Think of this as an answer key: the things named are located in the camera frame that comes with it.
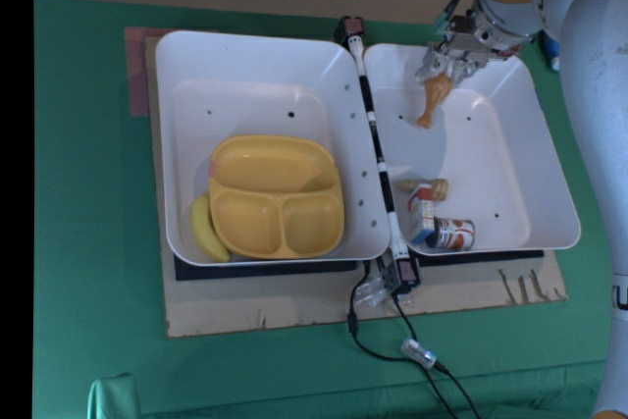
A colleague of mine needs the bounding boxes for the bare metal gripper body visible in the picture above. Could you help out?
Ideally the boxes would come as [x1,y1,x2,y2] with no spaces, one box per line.
[428,14,524,64]

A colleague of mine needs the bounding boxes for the orange toy chicken drumstick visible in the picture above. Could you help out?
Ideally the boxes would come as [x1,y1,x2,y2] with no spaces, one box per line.
[415,72,455,131]

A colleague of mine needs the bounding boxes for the blue and white bottle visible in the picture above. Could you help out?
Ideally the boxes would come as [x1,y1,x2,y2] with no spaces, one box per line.
[539,31,562,73]

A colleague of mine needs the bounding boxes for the black and white thin rod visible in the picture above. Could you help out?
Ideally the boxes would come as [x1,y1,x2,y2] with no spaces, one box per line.
[346,33,411,264]

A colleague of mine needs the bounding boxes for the white plastic tray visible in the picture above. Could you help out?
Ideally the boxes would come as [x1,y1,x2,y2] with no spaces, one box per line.
[155,29,393,268]
[362,42,583,256]

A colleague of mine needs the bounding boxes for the beige ridged toy food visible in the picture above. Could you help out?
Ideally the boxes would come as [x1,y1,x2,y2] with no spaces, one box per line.
[395,178,450,203]

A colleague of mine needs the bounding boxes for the white red and blue carton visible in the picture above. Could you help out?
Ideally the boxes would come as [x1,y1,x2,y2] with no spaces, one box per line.
[407,183,438,246]

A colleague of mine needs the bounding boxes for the red and white can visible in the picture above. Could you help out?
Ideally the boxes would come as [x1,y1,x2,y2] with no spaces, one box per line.
[425,216,476,253]

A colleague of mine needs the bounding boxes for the yellow divided plate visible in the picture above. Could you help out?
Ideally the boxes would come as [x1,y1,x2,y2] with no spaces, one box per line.
[207,134,346,260]

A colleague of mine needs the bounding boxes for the brown cardboard board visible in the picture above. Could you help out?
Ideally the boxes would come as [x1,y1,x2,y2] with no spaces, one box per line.
[124,26,569,339]

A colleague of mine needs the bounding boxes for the yellow banana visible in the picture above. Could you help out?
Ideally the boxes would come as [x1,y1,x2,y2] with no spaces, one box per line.
[188,191,233,264]

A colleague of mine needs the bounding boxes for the black block with thin wires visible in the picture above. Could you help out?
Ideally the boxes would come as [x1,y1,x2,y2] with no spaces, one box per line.
[334,15,366,47]
[382,256,422,296]

